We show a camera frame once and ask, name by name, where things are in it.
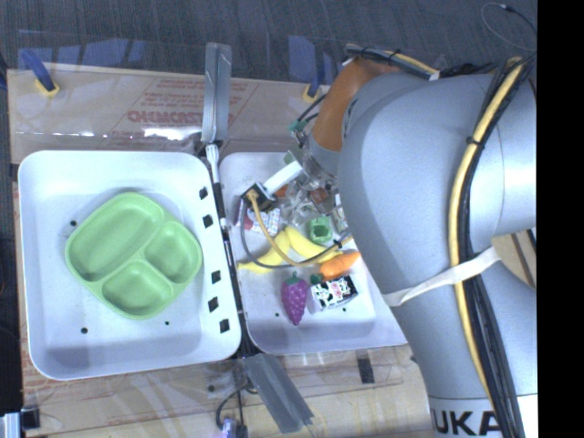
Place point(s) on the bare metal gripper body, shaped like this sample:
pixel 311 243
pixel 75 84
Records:
pixel 315 185

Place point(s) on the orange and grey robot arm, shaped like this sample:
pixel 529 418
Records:
pixel 410 190

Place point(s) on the white printed carton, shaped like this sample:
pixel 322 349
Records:
pixel 341 219

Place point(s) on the small green cup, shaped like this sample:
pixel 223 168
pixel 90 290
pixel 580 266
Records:
pixel 320 232

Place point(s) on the red and white packet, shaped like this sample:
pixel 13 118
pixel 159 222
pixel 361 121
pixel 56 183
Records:
pixel 269 222

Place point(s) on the yellow banana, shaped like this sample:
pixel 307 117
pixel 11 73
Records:
pixel 299 242

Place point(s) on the orange carrot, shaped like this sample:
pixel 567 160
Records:
pixel 340 264

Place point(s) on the thin black and white rod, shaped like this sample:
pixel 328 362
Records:
pixel 220 199

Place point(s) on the black and white cow carton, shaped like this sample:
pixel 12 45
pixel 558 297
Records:
pixel 335 292

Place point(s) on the purple grapes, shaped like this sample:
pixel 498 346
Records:
pixel 294 297

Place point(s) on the white plastic tray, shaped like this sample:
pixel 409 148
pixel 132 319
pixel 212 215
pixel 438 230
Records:
pixel 328 331
pixel 50 244

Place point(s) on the green divided plate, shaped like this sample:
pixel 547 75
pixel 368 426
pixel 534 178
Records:
pixel 114 240

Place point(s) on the brown cardboard board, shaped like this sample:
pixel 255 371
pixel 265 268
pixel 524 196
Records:
pixel 114 107

